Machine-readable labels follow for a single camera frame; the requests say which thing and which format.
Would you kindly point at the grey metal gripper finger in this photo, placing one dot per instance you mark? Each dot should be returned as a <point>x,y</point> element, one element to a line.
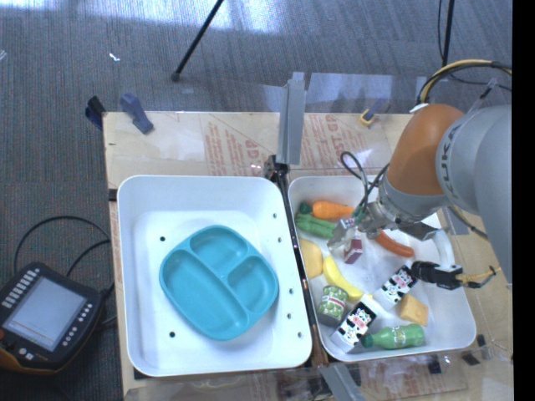
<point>350,235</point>
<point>337,237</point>

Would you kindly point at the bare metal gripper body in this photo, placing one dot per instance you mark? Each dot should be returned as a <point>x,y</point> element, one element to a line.
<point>378,219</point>

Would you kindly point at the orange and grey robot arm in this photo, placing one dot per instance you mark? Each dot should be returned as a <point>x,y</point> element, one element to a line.
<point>468,157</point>

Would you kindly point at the red carton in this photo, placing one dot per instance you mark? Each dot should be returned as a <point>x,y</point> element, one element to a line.
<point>353,252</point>

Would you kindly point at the green pea pod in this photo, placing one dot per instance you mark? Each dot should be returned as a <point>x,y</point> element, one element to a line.
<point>313,224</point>

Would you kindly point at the orange carrot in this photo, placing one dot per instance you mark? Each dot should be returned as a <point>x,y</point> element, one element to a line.
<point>330,209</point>

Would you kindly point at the orange sausage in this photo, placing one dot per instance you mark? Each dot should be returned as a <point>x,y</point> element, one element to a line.
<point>395,245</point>

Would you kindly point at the pale yellow potato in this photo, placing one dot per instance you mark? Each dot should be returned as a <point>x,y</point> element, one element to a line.
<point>311,259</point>

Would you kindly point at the yellow banana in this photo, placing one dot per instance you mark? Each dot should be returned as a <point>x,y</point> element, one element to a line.
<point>336,276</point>

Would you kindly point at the cow print milk carton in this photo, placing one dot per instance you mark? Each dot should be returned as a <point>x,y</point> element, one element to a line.
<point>355,322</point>
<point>396,285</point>

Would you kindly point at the green can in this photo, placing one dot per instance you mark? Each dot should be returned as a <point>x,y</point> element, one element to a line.
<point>332,305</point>

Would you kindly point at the yellow cheese wedge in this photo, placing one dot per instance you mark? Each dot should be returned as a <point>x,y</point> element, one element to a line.
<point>413,309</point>

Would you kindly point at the green bottle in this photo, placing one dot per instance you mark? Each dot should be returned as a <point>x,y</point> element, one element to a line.
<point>397,336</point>

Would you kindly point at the white plastic tray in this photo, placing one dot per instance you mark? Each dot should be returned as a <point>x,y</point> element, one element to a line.
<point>150,274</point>
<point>443,328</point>

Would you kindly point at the blue divided plate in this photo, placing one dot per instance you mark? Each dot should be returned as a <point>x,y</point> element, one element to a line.
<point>209,290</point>

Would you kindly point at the brown cardboard board red print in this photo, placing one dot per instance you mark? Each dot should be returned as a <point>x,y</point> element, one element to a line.
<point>184,148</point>

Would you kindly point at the black cylinder on white bracket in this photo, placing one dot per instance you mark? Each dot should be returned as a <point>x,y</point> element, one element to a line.
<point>436,274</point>

